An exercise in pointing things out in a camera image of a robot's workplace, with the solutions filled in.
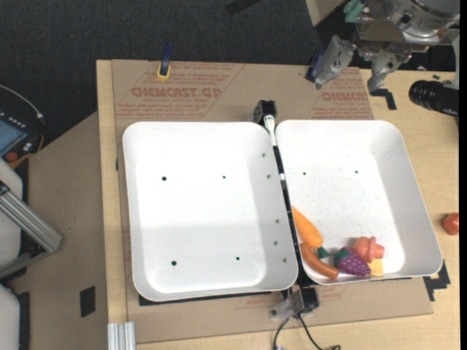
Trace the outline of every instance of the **white tray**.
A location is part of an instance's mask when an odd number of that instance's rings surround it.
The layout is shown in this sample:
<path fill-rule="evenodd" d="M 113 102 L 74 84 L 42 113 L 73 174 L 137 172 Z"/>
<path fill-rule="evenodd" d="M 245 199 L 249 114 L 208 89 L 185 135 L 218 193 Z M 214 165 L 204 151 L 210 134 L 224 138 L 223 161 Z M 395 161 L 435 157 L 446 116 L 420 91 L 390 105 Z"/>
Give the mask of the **white tray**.
<path fill-rule="evenodd" d="M 340 273 L 331 280 L 304 263 L 319 284 L 436 273 L 438 241 L 400 132 L 377 120 L 288 120 L 276 129 L 290 202 L 323 236 L 328 252 L 375 236 L 384 276 Z"/>
<path fill-rule="evenodd" d="M 123 134 L 133 278 L 152 301 L 290 287 L 298 263 L 269 135 L 251 122 Z"/>

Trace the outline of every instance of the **orange carrot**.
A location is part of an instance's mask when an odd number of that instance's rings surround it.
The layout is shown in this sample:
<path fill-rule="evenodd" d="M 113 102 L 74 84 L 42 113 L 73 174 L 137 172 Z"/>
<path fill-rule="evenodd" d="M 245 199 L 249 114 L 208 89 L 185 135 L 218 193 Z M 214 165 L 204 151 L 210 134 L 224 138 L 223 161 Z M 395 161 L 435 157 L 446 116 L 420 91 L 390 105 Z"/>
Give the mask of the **orange carrot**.
<path fill-rule="evenodd" d="M 323 245 L 323 237 L 320 231 L 301 212 L 292 206 L 293 221 L 303 240 L 312 248 Z"/>
<path fill-rule="evenodd" d="M 308 244 L 300 244 L 301 256 L 306 264 L 313 268 L 318 273 L 327 276 L 330 279 L 336 279 L 339 275 L 339 270 L 331 265 L 324 263 L 317 255 L 309 248 Z"/>

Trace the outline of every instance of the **metal bracket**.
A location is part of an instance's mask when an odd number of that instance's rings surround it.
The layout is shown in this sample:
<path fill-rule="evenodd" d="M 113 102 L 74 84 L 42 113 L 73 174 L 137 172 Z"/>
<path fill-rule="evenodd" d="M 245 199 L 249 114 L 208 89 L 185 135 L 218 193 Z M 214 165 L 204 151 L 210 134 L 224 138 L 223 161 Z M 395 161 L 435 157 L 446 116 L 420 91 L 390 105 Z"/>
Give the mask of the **metal bracket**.
<path fill-rule="evenodd" d="M 33 261 L 54 253 L 62 237 L 33 210 L 22 202 L 10 188 L 0 180 L 0 211 L 4 212 L 22 231 L 28 234 L 44 251 L 32 257 L 25 253 L 6 265 L 0 266 L 0 279 L 19 271 Z"/>
<path fill-rule="evenodd" d="M 136 350 L 134 322 L 107 325 L 108 350 Z"/>

